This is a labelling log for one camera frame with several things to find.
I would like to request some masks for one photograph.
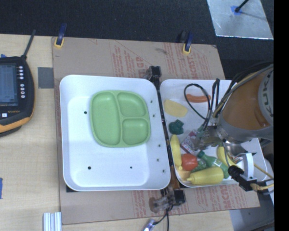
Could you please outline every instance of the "wooden table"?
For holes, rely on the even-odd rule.
[[[0,55],[21,56],[29,37],[0,34]],[[43,213],[60,212],[54,91],[38,88],[38,68],[53,66],[51,38],[35,36],[27,54],[36,89],[33,118],[19,131],[0,138],[0,178],[3,179],[0,231],[41,231]],[[172,231],[233,230],[229,211],[169,219]],[[147,218],[141,218],[84,223],[63,225],[62,230],[137,231],[147,222]],[[154,227],[154,231],[166,229],[166,219]]]

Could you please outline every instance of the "plastic food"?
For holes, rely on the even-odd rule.
[[[223,180],[223,171],[220,167],[209,167],[194,173],[187,178],[194,185],[218,184]]]
[[[192,94],[187,94],[186,98],[191,103],[204,103],[207,102],[208,99],[206,96],[194,96]]]
[[[122,90],[100,91],[91,97],[90,122],[95,140],[106,147],[134,147],[148,141],[150,117],[145,100]]]
[[[164,110],[167,114],[176,117],[184,117],[187,113],[185,106],[169,99],[164,102]]]
[[[180,120],[176,120],[174,122],[169,123],[169,131],[172,134],[182,134],[184,133],[183,129],[184,123]]]
[[[197,157],[203,159],[209,167],[219,167],[223,171],[223,177],[229,177],[228,166],[215,156],[205,155],[204,151],[200,151]]]
[[[224,152],[224,147],[223,146],[219,146],[217,148],[217,157],[218,159],[220,159],[225,165],[228,165],[227,164],[227,161],[226,161],[226,158],[225,158],[225,152]],[[230,157],[227,155],[227,159],[228,159],[228,163],[230,166],[234,165],[234,166],[237,166],[231,159]]]
[[[200,160],[198,161],[198,166],[197,166],[196,168],[192,169],[192,170],[191,170],[191,173],[194,173],[194,172],[199,171],[199,170],[203,170],[203,169],[205,169],[205,168],[208,168],[207,163],[206,163],[205,161],[203,161],[203,160],[200,159]]]
[[[172,135],[170,139],[170,146],[172,150],[174,165],[176,165],[178,169],[182,169],[180,142],[177,135]]]
[[[182,168],[184,170],[191,171],[192,169],[198,166],[197,157],[190,153],[182,154],[181,158],[182,158]]]
[[[186,180],[191,174],[191,171],[186,171],[184,169],[177,169],[177,172],[182,180]]]

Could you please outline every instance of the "green divided plate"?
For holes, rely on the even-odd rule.
[[[137,93],[105,90],[90,100],[91,129],[106,147],[132,147],[145,143],[151,134],[145,100]]]

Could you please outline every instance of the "metal bracket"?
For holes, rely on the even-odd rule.
[[[43,214],[43,231],[61,231],[61,212]]]

